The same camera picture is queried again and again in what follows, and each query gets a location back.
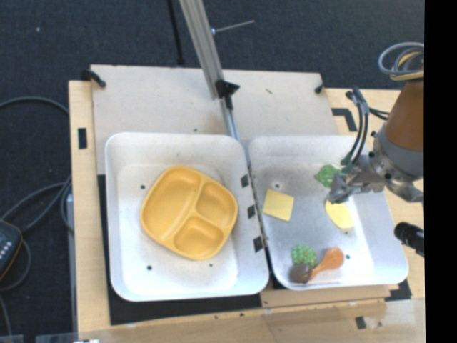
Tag green grapes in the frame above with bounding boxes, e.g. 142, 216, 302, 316
291, 244, 319, 269

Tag black cylinder on white bracket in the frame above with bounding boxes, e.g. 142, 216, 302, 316
393, 221, 425, 257

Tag yellow square cheese slice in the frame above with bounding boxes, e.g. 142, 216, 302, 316
262, 188, 296, 223

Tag green lettuce leaf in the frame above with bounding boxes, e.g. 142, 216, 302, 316
313, 164, 342, 189

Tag pale wood flat board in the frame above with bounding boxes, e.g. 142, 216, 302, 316
68, 79, 425, 335

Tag yellow rounded cheese slice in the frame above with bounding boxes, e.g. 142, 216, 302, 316
324, 199, 355, 231

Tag orange chicken drumstick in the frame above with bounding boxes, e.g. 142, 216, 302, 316
309, 247, 346, 279

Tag white plastic tray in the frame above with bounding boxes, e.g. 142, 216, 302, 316
246, 134, 410, 292
104, 131, 271, 303

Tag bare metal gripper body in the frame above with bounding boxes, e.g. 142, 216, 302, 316
348, 153, 425, 204

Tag yellow divided plate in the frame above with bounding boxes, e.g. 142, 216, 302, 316
139, 164, 239, 262

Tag brown round biscuit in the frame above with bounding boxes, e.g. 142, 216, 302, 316
288, 262, 315, 284

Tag thin black and white rod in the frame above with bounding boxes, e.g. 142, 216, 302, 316
246, 155, 269, 255

